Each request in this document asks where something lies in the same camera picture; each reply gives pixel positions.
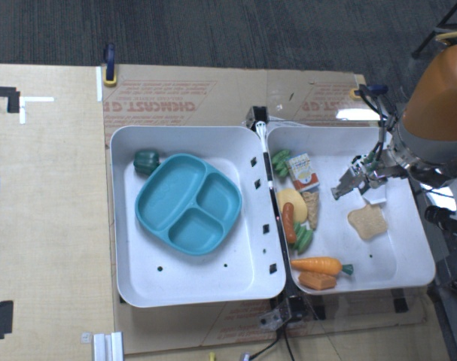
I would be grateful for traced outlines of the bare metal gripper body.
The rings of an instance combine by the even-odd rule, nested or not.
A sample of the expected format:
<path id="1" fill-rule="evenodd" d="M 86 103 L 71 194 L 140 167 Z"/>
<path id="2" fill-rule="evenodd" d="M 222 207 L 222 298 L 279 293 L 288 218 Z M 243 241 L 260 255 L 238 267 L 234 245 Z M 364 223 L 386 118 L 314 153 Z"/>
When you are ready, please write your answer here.
<path id="1" fill-rule="evenodd" d="M 410 153 L 389 148 L 356 156 L 347 170 L 347 179 L 356 177 L 360 179 L 360 184 L 363 181 L 378 181 L 379 187 L 389 178 L 409 177 L 430 187 L 441 187 L 438 168 Z"/>

